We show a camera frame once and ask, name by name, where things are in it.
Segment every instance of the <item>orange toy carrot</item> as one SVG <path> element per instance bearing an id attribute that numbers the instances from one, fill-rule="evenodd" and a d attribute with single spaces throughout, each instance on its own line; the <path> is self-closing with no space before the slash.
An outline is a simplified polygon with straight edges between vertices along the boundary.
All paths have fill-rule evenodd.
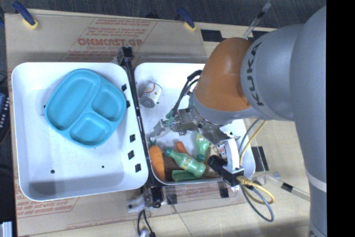
<path id="1" fill-rule="evenodd" d="M 165 181 L 164 159 L 160 147 L 152 145 L 149 148 L 149 155 L 155 175 L 157 175 L 160 180 Z"/>
<path id="2" fill-rule="evenodd" d="M 191 156 L 190 153 L 186 150 L 184 144 L 181 141 L 175 142 L 175 148 L 176 148 L 177 152 L 186 153 L 189 156 Z"/>

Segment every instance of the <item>orange object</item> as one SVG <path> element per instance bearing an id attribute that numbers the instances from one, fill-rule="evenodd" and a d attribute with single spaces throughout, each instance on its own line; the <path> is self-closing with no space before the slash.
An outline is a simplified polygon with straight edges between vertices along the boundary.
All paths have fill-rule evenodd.
<path id="1" fill-rule="evenodd" d="M 246 39 L 229 38 L 213 50 L 195 89 L 196 99 L 203 106 L 226 112 L 250 107 L 242 89 L 240 68 L 251 44 Z"/>
<path id="2" fill-rule="evenodd" d="M 149 148 L 149 155 L 155 175 L 157 175 L 160 180 L 165 181 L 164 159 L 160 147 L 152 145 Z"/>
<path id="3" fill-rule="evenodd" d="M 186 153 L 189 156 L 191 156 L 191 154 L 186 150 L 184 144 L 181 141 L 175 142 L 175 148 L 176 148 L 177 152 Z"/>

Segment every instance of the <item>black cable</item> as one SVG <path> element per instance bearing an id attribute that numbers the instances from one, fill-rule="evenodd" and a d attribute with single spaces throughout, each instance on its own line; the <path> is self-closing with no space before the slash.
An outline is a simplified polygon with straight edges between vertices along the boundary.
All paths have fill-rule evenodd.
<path id="1" fill-rule="evenodd" d="M 182 90 L 181 90 L 181 93 L 180 93 L 180 95 L 179 95 L 179 98 L 178 98 L 177 102 L 175 103 L 174 107 L 172 108 L 172 110 L 173 110 L 173 113 L 172 113 L 172 115 L 171 115 L 172 117 L 174 117 L 174 116 L 176 115 L 176 113 L 177 113 L 177 111 L 178 111 L 178 108 L 179 108 L 179 105 L 180 105 L 180 102 L 181 102 L 182 98 L 186 95 L 186 92 L 187 92 L 186 89 L 187 89 L 187 87 L 189 87 L 189 83 L 190 83 L 192 80 L 194 80 L 194 78 L 195 78 L 196 76 L 199 76 L 199 75 L 201 74 L 201 72 L 202 72 L 202 70 L 196 70 L 196 71 L 194 71 L 191 75 L 189 75 L 189 76 L 187 77 L 187 81 L 186 81 L 184 87 L 183 87 Z"/>
<path id="2" fill-rule="evenodd" d="M 262 201 L 265 203 L 267 209 L 269 210 L 270 212 L 270 215 L 271 215 L 271 218 L 266 218 L 264 215 L 262 215 L 257 209 L 256 207 L 251 203 L 249 197 L 246 195 L 245 193 L 245 189 L 244 187 L 247 187 L 248 189 L 252 190 L 254 193 L 256 193 L 260 199 L 262 199 Z M 257 190 L 255 189 L 253 186 L 241 186 L 241 190 L 243 192 L 243 195 L 245 196 L 245 199 L 247 200 L 247 202 L 249 203 L 249 205 L 253 208 L 253 210 L 262 218 L 262 219 L 265 219 L 267 222 L 273 222 L 273 219 L 274 219 L 274 215 L 273 215 L 273 211 L 271 209 L 271 206 L 270 204 L 267 202 L 267 200 L 262 196 L 262 194 Z"/>
<path id="3" fill-rule="evenodd" d="M 149 223 L 148 223 L 148 221 L 147 221 L 147 219 L 146 219 L 145 209 L 143 209 L 143 214 L 144 214 L 145 223 L 148 225 L 148 228 L 149 228 L 150 232 L 153 232 L 152 229 L 151 229 L 151 227 L 150 227 L 150 225 L 149 225 Z"/>
<path id="4" fill-rule="evenodd" d="M 191 86 L 194 85 L 197 81 L 199 81 L 199 79 L 195 79 L 194 81 L 192 81 L 192 82 L 189 84 L 189 88 L 191 88 Z"/>
<path id="5" fill-rule="evenodd" d="M 141 219 L 141 217 L 142 217 L 142 214 L 143 214 L 143 216 L 144 216 L 145 223 L 147 224 L 147 226 L 148 226 L 148 228 L 149 228 L 149 230 L 150 230 L 149 236 L 155 236 L 155 233 L 154 233 L 153 230 L 151 229 L 151 227 L 150 227 L 150 225 L 149 225 L 149 223 L 148 223 L 148 221 L 147 221 L 147 219 L 146 219 L 145 209 L 143 209 L 143 210 L 138 214 L 138 222 L 137 222 L 137 232 L 138 232 L 138 235 L 140 236 L 141 233 L 142 233 L 142 232 L 140 231 L 140 229 L 139 229 L 139 223 L 140 223 L 140 219 Z"/>
<path id="6" fill-rule="evenodd" d="M 141 218 L 141 216 L 142 216 L 142 214 L 143 214 L 143 211 L 144 211 L 144 210 L 142 210 L 142 211 L 138 214 L 137 232 L 138 232 L 138 235 L 139 235 L 139 236 L 140 236 L 140 234 L 142 233 L 142 232 L 140 231 L 140 229 L 139 229 L 139 221 L 140 221 L 140 218 Z"/>

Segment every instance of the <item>green plastic bottle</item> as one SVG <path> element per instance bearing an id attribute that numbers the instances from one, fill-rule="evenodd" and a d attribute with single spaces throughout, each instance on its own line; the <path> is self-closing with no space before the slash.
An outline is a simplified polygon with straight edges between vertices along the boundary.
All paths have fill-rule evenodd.
<path id="1" fill-rule="evenodd" d="M 186 170 L 173 170 L 171 177 L 174 181 L 196 180 L 196 177 Z"/>
<path id="2" fill-rule="evenodd" d="M 167 148 L 165 155 L 173 158 L 180 168 L 190 172 L 196 178 L 201 177 L 206 170 L 206 165 L 204 163 L 198 162 L 186 153 L 179 153 L 172 148 Z"/>
<path id="3" fill-rule="evenodd" d="M 197 161 L 203 162 L 206 159 L 206 150 L 210 146 L 210 142 L 206 140 L 202 134 L 197 133 L 196 135 L 196 146 L 197 146 Z"/>

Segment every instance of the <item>blue plastic tray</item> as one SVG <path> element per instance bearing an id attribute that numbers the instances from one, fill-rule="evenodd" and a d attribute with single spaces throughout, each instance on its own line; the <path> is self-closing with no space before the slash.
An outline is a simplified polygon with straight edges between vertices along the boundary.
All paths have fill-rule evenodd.
<path id="1" fill-rule="evenodd" d="M 89 69 L 70 72 L 45 105 L 45 119 L 67 139 L 85 147 L 106 142 L 122 121 L 126 97 Z"/>

